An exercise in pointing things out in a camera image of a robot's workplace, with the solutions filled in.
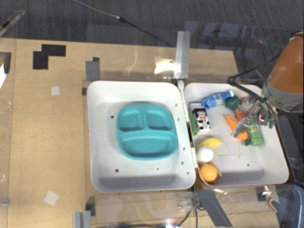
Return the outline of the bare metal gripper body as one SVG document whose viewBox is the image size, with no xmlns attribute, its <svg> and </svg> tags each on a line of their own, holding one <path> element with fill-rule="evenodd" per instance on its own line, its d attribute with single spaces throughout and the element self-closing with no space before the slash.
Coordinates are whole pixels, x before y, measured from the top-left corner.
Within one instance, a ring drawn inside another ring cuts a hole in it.
<svg viewBox="0 0 304 228">
<path fill-rule="evenodd" d="M 249 96 L 248 103 L 251 104 L 247 115 L 253 118 L 258 124 L 268 127 L 273 127 L 277 122 L 277 111 L 291 111 L 292 106 L 282 104 L 274 98 L 268 96 L 260 102 L 256 97 Z"/>
</svg>

